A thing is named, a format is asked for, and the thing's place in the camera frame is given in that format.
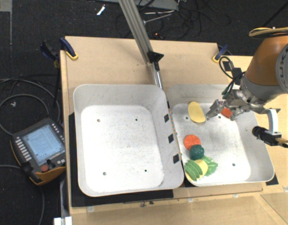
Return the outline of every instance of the black floor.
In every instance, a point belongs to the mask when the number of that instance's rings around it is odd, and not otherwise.
[[[151,39],[215,42],[227,44],[233,55],[253,55],[261,40],[249,38],[249,31],[262,26],[287,1],[187,0],[179,13],[148,23],[147,32]],[[12,22],[9,12],[0,12],[0,79],[41,75],[33,79],[53,92],[57,70],[40,52],[44,40],[60,49],[58,39],[66,35],[132,38],[118,4],[105,3],[102,15],[96,15],[103,4],[89,0],[13,0]],[[155,10],[146,8],[141,15],[149,20],[153,16],[144,15],[144,12]],[[288,6],[267,26],[288,27]],[[3,83],[0,84],[0,103],[10,91],[11,94],[30,93],[42,98],[56,115],[52,99],[42,90],[20,81]],[[15,132],[34,124],[44,115],[43,108],[36,101],[18,98],[6,103],[0,119],[7,129]],[[0,129],[0,165],[16,165],[9,139],[10,136]],[[53,218],[60,216],[58,180],[44,185],[43,191],[45,212],[42,224],[49,225]],[[40,214],[39,188],[21,171],[0,169],[0,225],[37,224]]]

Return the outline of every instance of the orange round object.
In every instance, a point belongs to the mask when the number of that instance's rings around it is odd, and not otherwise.
[[[201,145],[201,141],[199,137],[195,135],[188,135],[183,140],[183,144],[185,145],[187,150],[190,150],[192,146],[194,145]]]

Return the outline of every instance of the yellow oval object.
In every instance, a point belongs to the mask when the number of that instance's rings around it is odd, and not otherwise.
[[[198,164],[198,166],[200,166],[202,170],[202,175],[200,177],[204,176],[209,169],[208,164],[204,160],[201,160],[201,159],[195,160],[195,162]]]
[[[205,114],[204,111],[202,111],[199,103],[191,102],[188,106],[188,113],[193,122],[205,122]]]

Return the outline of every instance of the robotic arm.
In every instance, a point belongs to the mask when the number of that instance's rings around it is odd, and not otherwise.
[[[282,139],[281,133],[278,132],[277,113],[280,109],[264,108],[269,101],[288,93],[288,35],[265,38],[254,54],[247,71],[240,72],[230,85],[234,83],[238,84],[239,88],[223,92],[225,100],[216,100],[213,103],[206,114],[207,119],[218,115],[225,107],[232,113],[231,120],[249,111],[267,114],[269,129],[255,127],[253,135],[271,146],[288,147],[286,144],[288,141]]]

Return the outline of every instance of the wooden table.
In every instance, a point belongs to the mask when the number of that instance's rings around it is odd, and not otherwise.
[[[133,39],[66,37],[78,53],[71,60],[61,51],[64,132],[67,150],[68,202],[71,204],[68,116],[74,112],[73,91],[81,84],[152,84],[151,70]],[[215,43],[151,41],[154,51],[164,54],[159,62],[164,91],[174,84],[227,84],[227,77],[212,57]],[[235,67],[246,70],[252,57],[230,56]],[[266,107],[281,108],[279,131],[288,139],[288,95]],[[264,115],[257,115],[268,128]],[[174,199],[153,202],[69,206],[74,225],[176,225],[176,224],[267,224],[288,221],[288,149],[268,146],[278,185],[264,182],[212,187],[179,187]]]

